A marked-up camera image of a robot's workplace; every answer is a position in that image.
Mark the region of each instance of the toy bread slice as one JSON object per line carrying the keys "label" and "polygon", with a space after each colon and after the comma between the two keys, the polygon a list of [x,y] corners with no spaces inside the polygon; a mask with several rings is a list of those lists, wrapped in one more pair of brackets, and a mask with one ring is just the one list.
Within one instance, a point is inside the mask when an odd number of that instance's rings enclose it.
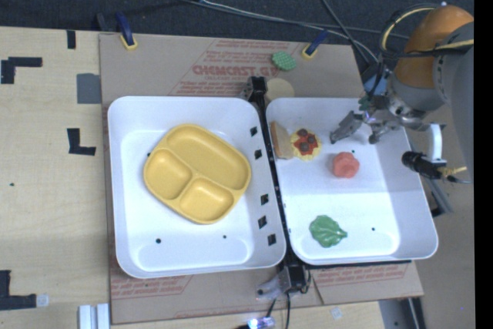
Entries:
{"label": "toy bread slice", "polygon": [[291,159],[293,157],[293,149],[291,148],[290,135],[279,123],[273,121],[270,123],[270,135],[274,152],[278,158]]}

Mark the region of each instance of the beige round object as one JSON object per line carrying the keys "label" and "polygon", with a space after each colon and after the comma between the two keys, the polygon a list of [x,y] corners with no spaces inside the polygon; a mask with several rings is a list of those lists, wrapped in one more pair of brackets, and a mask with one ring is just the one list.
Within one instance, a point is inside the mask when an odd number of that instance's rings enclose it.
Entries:
{"label": "beige round object", "polygon": [[292,98],[294,89],[285,79],[270,79],[267,81],[267,93],[265,96],[270,102],[277,98]]}

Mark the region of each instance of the black hole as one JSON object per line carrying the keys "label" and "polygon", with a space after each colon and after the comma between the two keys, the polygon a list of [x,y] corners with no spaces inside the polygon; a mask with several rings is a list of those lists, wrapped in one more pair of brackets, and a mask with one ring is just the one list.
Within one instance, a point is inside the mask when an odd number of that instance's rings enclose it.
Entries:
{"label": "black hole", "polygon": [[262,229],[263,227],[265,227],[267,225],[267,218],[266,218],[266,216],[263,216],[262,218],[260,218],[258,220],[258,223],[259,223],[259,229]]}
{"label": "black hole", "polygon": [[269,243],[269,245],[271,246],[272,244],[275,244],[276,243],[276,235],[275,234],[270,234],[268,237],[267,237],[267,242]]}

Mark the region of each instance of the green leaf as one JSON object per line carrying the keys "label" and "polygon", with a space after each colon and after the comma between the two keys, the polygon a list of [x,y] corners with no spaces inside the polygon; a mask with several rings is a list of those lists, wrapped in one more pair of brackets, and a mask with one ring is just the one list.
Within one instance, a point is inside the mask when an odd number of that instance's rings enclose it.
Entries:
{"label": "green leaf", "polygon": [[320,243],[324,248],[329,248],[339,244],[339,242],[347,237],[339,223],[326,215],[319,215],[310,224],[311,236]]}

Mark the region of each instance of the robotic arm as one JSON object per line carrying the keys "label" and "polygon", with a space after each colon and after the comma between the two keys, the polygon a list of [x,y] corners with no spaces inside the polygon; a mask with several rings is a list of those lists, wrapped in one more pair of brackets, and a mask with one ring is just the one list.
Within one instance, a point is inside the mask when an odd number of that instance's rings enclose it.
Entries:
{"label": "robotic arm", "polygon": [[[422,11],[429,13],[414,30],[404,53],[390,53],[386,47],[390,30],[406,16]],[[399,58],[394,71],[389,72],[385,93],[377,96],[370,91],[361,99],[361,113],[350,112],[330,134],[331,142],[350,136],[363,123],[372,130],[372,144],[401,126],[425,131],[430,136],[428,154],[405,153],[403,164],[422,176],[442,178],[447,176],[446,162],[441,158],[443,126],[426,123],[424,118],[447,104],[474,182],[474,18],[453,5],[413,8],[391,21],[380,44],[383,56]],[[381,59],[377,79],[383,68]]]}

